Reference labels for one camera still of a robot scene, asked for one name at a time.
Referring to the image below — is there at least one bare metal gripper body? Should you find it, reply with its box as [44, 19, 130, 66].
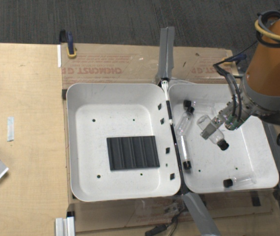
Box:
[213, 97, 254, 130]

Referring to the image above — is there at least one clear bottle with black cap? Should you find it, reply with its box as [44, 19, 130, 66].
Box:
[183, 99, 220, 113]
[223, 175, 258, 188]
[196, 114, 230, 151]
[175, 106, 195, 136]
[180, 135, 193, 171]

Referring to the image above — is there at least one white plastic tray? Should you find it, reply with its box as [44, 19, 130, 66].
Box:
[167, 83, 280, 194]
[65, 82, 182, 203]

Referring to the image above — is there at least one thin black and white rod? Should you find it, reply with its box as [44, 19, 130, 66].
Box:
[161, 80, 184, 183]

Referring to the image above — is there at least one black ribbed rectangular mat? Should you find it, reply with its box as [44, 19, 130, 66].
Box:
[106, 135, 161, 171]

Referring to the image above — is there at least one brown cardboard board, red print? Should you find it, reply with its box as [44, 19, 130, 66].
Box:
[61, 42, 273, 233]

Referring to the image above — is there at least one black block with thin wires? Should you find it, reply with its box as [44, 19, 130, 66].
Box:
[144, 224, 168, 236]

